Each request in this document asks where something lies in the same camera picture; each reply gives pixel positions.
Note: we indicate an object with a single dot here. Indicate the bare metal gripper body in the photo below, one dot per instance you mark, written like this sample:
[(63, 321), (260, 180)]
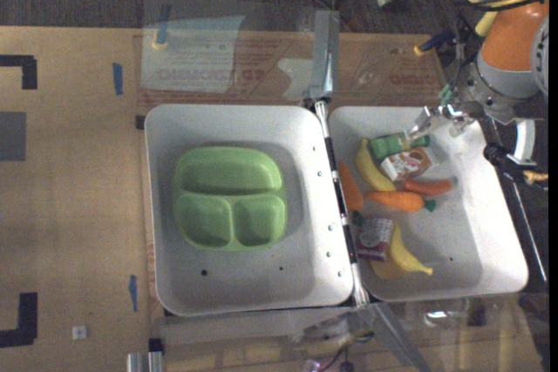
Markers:
[(481, 98)]

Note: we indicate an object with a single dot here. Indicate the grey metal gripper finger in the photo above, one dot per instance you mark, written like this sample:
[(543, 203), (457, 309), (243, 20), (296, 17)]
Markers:
[(461, 123), (429, 117)]

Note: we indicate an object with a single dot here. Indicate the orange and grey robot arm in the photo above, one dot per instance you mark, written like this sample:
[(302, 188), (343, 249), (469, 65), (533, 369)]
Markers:
[(510, 43)]

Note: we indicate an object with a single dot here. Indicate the white and brown carton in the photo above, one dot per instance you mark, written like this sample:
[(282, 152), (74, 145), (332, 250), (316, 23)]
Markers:
[(407, 164)]

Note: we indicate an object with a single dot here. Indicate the green bottle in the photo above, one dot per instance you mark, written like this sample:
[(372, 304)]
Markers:
[(385, 146)]

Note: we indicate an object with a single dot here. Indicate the orange-red sausage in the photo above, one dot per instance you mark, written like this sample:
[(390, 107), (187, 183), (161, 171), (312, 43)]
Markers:
[(427, 186)]

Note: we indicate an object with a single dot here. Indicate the brown cardboard board red print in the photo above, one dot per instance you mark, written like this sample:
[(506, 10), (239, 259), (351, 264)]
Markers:
[(375, 74)]

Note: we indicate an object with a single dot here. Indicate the yellow banana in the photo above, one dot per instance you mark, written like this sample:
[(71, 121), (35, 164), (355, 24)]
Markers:
[(403, 254), (370, 174)]

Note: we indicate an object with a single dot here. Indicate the orange carrot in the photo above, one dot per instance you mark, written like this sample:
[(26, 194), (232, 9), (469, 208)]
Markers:
[(350, 187), (396, 200)]

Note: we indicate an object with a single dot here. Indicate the white plastic tray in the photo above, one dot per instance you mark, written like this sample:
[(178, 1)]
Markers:
[(475, 231), (244, 283)]

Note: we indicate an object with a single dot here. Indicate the dark red carton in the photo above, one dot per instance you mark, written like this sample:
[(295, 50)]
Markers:
[(374, 237)]

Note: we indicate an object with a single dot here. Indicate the orange-yellow rounded toy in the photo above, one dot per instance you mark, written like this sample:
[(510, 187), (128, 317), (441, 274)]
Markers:
[(385, 271)]

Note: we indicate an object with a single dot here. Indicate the green divided plate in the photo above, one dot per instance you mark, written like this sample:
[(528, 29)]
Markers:
[(226, 170)]

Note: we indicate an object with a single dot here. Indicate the black cylinder on white bracket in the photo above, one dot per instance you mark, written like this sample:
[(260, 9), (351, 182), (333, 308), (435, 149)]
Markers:
[(497, 153)]

